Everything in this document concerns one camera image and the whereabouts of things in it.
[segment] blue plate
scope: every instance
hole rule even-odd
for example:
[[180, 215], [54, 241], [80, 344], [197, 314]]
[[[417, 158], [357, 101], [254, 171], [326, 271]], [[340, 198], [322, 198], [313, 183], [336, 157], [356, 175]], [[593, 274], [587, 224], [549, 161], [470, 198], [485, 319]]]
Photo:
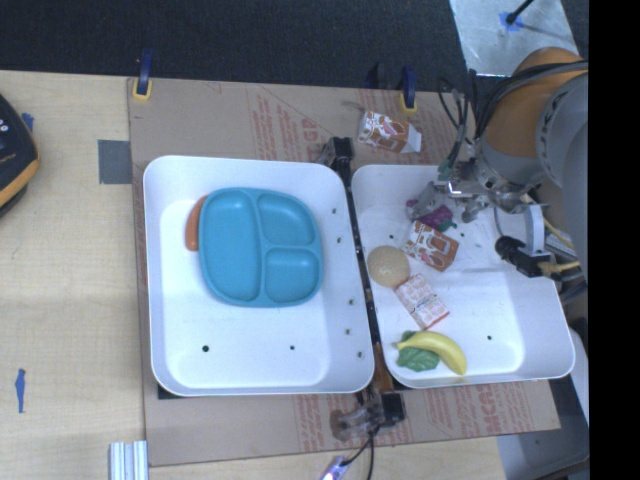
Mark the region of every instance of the blue plate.
[[207, 197], [198, 223], [204, 279], [240, 306], [282, 307], [322, 284], [322, 245], [309, 208], [272, 190], [226, 188]]

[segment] toy banana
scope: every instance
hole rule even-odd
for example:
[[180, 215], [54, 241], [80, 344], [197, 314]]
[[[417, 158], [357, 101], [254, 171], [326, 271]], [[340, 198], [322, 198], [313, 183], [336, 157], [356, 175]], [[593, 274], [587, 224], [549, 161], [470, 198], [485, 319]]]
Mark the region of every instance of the toy banana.
[[452, 371], [458, 375], [467, 372], [467, 357], [464, 351], [455, 341], [448, 336], [434, 331], [419, 331], [410, 338], [396, 343], [396, 347], [402, 350], [405, 347], [431, 350], [440, 356]]

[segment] table surface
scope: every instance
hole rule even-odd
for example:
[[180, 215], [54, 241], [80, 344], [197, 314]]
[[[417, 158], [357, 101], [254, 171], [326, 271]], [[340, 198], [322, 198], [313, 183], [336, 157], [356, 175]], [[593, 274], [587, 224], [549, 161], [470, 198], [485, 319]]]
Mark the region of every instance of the table surface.
[[[126, 80], [0, 71], [43, 158], [0, 220], [0, 478], [105, 479], [109, 444], [145, 439], [131, 185], [101, 184], [98, 171], [98, 141], [129, 139]], [[347, 478], [366, 478], [367, 453]], [[149, 478], [315, 480], [335, 456], [154, 467]], [[495, 438], [376, 448], [373, 478], [403, 477], [505, 478]]]

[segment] food box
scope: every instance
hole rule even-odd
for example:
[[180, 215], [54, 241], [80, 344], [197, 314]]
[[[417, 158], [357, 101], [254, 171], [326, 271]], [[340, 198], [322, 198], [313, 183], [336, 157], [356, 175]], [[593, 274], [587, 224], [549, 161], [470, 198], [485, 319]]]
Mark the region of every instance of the food box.
[[[407, 202], [436, 178], [434, 166], [367, 165], [354, 173], [365, 257], [378, 246], [407, 243]], [[198, 251], [185, 245], [185, 226], [203, 196], [238, 187], [276, 191], [308, 207], [322, 258], [321, 283], [308, 300], [239, 305], [207, 286]], [[348, 393], [368, 385], [372, 336], [346, 192], [334, 171], [304, 162], [164, 156], [146, 168], [143, 192], [151, 363], [162, 387], [208, 396]], [[445, 234], [457, 244], [452, 263], [438, 270], [408, 260], [411, 276], [420, 274], [448, 312], [430, 330], [459, 343], [467, 372], [457, 375], [442, 361], [422, 372], [399, 367], [395, 344], [419, 323], [393, 288], [369, 280], [390, 373], [416, 389], [567, 375], [574, 348], [555, 284], [527, 278], [500, 259], [492, 211], [464, 224], [462, 208], [449, 206], [455, 225]], [[504, 216], [501, 226], [524, 232], [522, 219]]]

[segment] cardboard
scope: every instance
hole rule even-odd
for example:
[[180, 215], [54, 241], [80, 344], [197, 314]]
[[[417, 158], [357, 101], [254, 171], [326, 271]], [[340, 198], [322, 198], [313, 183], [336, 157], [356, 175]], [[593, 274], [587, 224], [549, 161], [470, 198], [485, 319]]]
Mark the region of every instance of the cardboard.
[[[131, 95], [135, 80], [128, 81]], [[333, 136], [355, 137], [365, 110], [403, 116], [396, 91], [154, 80], [148, 100], [129, 96], [133, 206], [143, 392], [151, 466], [353, 449], [334, 437], [330, 415], [358, 407], [354, 395], [178, 398], [163, 392], [150, 365], [142, 175], [169, 154], [315, 161]], [[354, 140], [353, 168], [371, 163], [438, 164], [455, 129], [435, 93], [416, 94], [404, 116], [421, 134], [419, 153], [394, 153]], [[559, 427], [547, 381], [401, 391], [406, 419], [377, 445], [497, 436]]]

